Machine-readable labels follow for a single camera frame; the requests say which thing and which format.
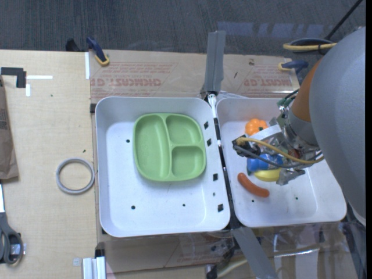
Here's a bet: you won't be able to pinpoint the blue toy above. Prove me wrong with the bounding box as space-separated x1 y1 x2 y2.
246 153 284 177

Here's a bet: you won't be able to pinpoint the thin black and white rod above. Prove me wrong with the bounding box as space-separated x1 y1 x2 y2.
208 92 235 230

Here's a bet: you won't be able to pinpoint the grey scissors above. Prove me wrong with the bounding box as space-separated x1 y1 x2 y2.
0 212 24 266

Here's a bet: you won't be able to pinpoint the yellow toy lemon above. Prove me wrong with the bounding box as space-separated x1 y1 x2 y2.
254 167 282 183

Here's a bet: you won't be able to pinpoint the green divided plate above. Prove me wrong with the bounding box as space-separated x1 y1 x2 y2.
133 113 208 183

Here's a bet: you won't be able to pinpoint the brown paper bag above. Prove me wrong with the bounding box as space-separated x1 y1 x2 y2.
0 76 20 180

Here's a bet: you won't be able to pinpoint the white plastic tray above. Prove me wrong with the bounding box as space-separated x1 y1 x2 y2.
95 96 231 238
216 97 348 228

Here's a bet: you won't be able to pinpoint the grey tape roll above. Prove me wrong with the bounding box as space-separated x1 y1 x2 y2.
55 157 96 195

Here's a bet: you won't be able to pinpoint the brown cardboard board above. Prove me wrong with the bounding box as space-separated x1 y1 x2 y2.
88 49 305 274

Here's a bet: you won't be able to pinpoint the orange toy sausage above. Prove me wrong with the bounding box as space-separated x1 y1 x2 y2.
237 172 270 198

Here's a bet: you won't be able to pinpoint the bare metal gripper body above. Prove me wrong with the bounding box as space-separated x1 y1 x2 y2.
270 120 321 173

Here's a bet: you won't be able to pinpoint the orange toy pumpkin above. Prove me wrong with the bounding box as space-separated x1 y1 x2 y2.
245 118 269 137

